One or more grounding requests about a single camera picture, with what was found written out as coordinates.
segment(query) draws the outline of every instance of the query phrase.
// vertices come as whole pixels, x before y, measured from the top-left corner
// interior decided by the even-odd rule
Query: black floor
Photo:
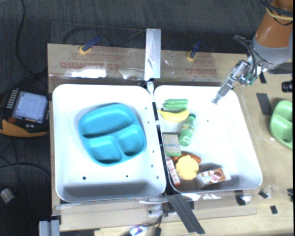
[[[68,25],[158,28],[181,36],[165,48],[181,49],[188,36],[201,39],[200,51],[246,53],[233,36],[251,39],[264,13],[259,0],[0,0],[0,95],[40,72],[26,86],[47,91],[47,44],[88,40],[79,30],[66,37]],[[0,197],[0,236],[38,235],[38,222],[51,214],[49,174],[49,135],[0,134],[0,191],[16,197],[13,206]]]

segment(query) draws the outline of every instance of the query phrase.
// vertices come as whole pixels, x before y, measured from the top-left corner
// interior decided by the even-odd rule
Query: blue clamp
[[[201,42],[197,42],[193,45],[192,50],[189,52],[187,59],[193,61],[196,58],[197,51],[200,47]]]
[[[102,39],[101,36],[96,36],[92,40],[88,41],[85,45],[79,48],[81,54],[85,55],[92,50],[92,46],[98,44],[98,42]]]

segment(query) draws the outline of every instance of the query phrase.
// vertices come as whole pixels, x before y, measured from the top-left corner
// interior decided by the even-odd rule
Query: yellow banana
[[[180,122],[185,119],[187,119],[188,115],[190,114],[190,111],[188,109],[185,109],[183,111],[180,111],[178,113],[163,111],[158,109],[158,113],[161,114],[161,116],[164,118],[164,120],[173,121],[173,122]]]

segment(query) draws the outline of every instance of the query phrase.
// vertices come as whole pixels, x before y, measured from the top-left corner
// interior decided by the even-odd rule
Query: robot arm
[[[252,85],[261,72],[275,69],[292,58],[293,0],[261,2],[266,6],[266,13],[252,41],[246,41],[238,35],[234,37],[247,48],[248,61],[240,60],[232,68],[212,99],[214,104],[234,88],[235,82],[242,86]]]

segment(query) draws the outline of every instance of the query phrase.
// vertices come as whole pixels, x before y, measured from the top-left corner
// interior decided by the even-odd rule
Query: plastic bottle
[[[187,118],[187,121],[182,126],[180,136],[179,136],[179,143],[181,146],[188,146],[191,142],[191,137],[194,133],[195,126],[193,124],[196,116],[194,114],[190,114]]]

